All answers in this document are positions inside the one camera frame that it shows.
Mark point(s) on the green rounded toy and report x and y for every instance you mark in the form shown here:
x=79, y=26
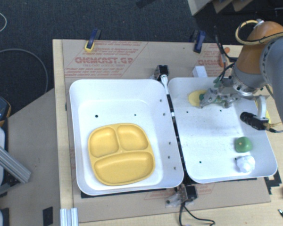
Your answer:
x=243, y=145

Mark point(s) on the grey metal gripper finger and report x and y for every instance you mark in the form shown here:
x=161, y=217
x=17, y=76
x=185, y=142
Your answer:
x=206, y=102
x=211, y=92

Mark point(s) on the white plastic tray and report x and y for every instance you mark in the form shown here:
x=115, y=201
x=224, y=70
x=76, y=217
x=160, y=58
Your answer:
x=210, y=135
x=122, y=95

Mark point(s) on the white crumpled ball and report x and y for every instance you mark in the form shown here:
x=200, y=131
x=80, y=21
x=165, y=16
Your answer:
x=245, y=164

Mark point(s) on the small white block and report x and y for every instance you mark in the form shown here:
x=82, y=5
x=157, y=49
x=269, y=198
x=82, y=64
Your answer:
x=200, y=71

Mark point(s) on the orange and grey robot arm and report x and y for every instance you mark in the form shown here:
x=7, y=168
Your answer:
x=254, y=53

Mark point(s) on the black pen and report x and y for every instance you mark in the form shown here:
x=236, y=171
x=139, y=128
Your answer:
x=282, y=215

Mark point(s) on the yellow round biscuit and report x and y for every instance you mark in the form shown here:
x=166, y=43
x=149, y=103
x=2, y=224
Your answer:
x=193, y=98

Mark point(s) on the black cylinder on white bracket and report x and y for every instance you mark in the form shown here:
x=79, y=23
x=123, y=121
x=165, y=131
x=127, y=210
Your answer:
x=252, y=119

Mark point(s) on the yellow divided plate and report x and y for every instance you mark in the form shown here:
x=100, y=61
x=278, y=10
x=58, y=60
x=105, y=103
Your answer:
x=122, y=163

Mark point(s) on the thin black and white rod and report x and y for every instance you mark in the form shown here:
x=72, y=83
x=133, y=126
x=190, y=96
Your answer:
x=172, y=107

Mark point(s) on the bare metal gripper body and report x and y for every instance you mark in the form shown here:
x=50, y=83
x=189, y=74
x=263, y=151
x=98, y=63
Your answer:
x=228, y=95

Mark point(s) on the brown cardboard board red print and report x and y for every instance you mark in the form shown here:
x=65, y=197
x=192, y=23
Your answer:
x=136, y=55

